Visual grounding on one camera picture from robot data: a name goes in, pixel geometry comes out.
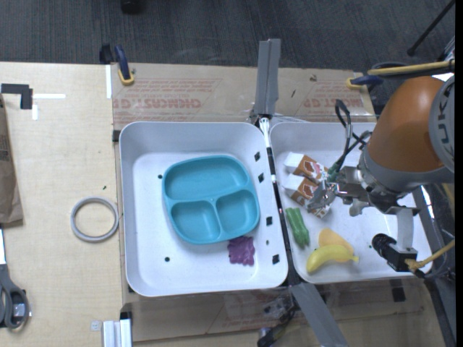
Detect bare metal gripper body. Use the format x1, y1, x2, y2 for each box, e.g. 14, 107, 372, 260
334, 165, 403, 217

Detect white and orange carton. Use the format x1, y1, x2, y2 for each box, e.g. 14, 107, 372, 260
283, 151, 329, 184
281, 174, 332, 220

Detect green toy vegetable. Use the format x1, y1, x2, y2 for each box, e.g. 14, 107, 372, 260
284, 207, 311, 249

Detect orange toy pear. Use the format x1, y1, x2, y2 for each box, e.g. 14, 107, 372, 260
318, 228, 355, 255

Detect white plastic tray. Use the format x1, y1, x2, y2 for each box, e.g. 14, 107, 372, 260
269, 121, 434, 285
118, 121, 289, 298

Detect yellow banana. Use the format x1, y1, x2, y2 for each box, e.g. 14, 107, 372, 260
306, 244, 360, 275

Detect purple grapes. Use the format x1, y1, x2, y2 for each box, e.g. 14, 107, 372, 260
227, 235, 256, 267

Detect blue divided plate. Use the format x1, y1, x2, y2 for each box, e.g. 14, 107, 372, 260
161, 154, 261, 246

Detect brown cardboard board red print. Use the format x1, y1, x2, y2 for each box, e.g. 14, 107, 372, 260
110, 61, 437, 343

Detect white tape roll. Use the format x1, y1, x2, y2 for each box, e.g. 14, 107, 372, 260
69, 196, 120, 244

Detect brown paper bag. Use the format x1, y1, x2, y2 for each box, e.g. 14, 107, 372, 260
0, 93, 25, 228

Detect black cylinder on white bracket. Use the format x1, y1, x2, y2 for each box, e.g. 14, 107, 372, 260
371, 207, 420, 273

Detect grey handled scissors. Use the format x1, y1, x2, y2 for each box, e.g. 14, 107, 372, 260
0, 261, 33, 330

